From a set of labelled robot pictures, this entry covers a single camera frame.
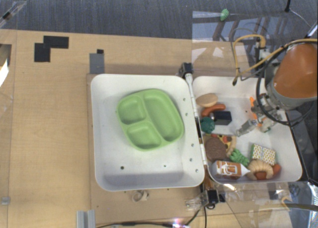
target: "wooden table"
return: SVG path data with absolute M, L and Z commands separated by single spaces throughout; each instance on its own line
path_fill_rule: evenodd
M 186 220 L 193 215 L 182 203 L 198 192 L 196 188 L 151 190 L 149 201 L 137 205 L 130 192 L 104 191 L 100 196 L 103 206 L 93 205 L 99 194 L 90 184 L 86 91 L 89 54 L 97 49 L 105 52 L 106 73 L 174 75 L 182 62 L 191 61 L 191 40 L 1 30 L 0 35 L 3 33 L 7 36 L 3 42 L 13 45 L 5 84 L 14 81 L 11 148 L 6 150 L 10 155 L 0 155 L 4 170 L 8 171 L 10 161 L 11 203 L 8 212 L 6 206 L 0 206 L 0 219 L 7 214 L 7 227 L 73 228 L 76 212 L 90 209 L 95 209 L 97 223 L 134 217 Z M 69 37 L 69 48 L 51 49 L 50 63 L 35 63 L 34 43 L 43 43 L 44 35 Z M 1 135 L 5 132 L 10 128 L 0 123 Z M 290 225 L 286 213 L 280 211 L 278 216 Z M 248 213 L 235 216 L 226 203 L 218 204 L 208 215 L 208 227 L 240 227 L 248 217 Z M 198 217 L 193 227 L 203 223 L 204 218 Z

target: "toy sausage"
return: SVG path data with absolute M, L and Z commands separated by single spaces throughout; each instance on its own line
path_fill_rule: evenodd
M 222 103 L 217 103 L 211 107 L 208 107 L 208 108 L 205 108 L 202 112 L 201 112 L 201 116 L 202 117 L 208 117 L 209 114 L 211 112 L 214 112 L 214 111 L 223 111 L 225 110 L 226 106 Z

